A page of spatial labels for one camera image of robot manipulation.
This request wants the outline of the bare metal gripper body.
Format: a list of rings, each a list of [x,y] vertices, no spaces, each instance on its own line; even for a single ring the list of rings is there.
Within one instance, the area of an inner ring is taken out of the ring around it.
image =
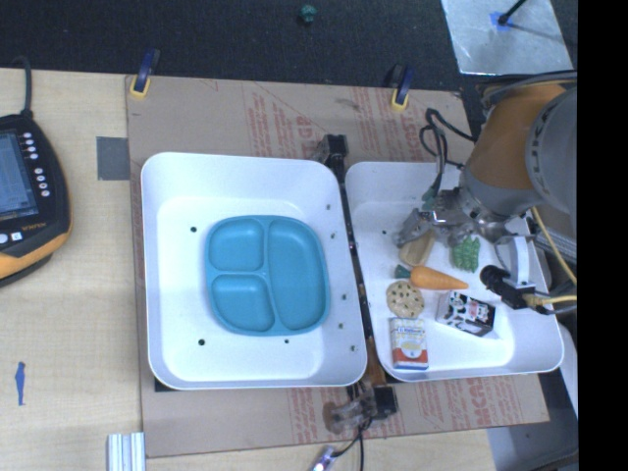
[[[511,235],[506,227],[510,218],[485,207],[466,188],[442,189],[427,203],[427,207],[435,211],[434,227],[445,240],[450,227],[464,223],[474,225],[472,236],[481,236],[491,243]]]

